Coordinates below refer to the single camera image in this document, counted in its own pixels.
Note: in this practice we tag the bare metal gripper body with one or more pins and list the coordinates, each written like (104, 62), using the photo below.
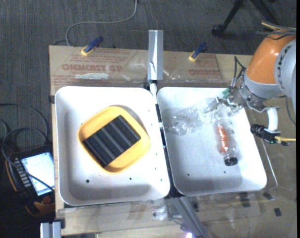
(239, 97)

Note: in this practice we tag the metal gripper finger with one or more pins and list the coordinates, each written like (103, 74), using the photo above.
(228, 104)
(212, 105)

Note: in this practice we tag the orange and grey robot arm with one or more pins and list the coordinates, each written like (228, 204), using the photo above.
(263, 63)

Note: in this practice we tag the crushed clear plastic bottle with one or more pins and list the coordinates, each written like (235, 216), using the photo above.
(189, 121)

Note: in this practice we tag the clear bottle with orange label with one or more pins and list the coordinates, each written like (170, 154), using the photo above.
(224, 140)

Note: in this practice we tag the white plastic tray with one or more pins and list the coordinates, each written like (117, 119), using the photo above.
(201, 162)
(73, 133)

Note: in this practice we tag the yellow divided plate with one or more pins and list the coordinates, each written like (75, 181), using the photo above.
(139, 147)

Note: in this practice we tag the black office chair base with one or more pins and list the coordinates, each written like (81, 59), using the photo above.
(241, 1)

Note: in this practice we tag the black ribbed rectangular block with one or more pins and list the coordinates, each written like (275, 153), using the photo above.
(111, 140)

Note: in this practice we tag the brown cardboard board red print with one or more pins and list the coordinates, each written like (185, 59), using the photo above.
(95, 66)

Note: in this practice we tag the black cylinder on white bracket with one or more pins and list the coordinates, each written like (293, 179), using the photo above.
(265, 133)

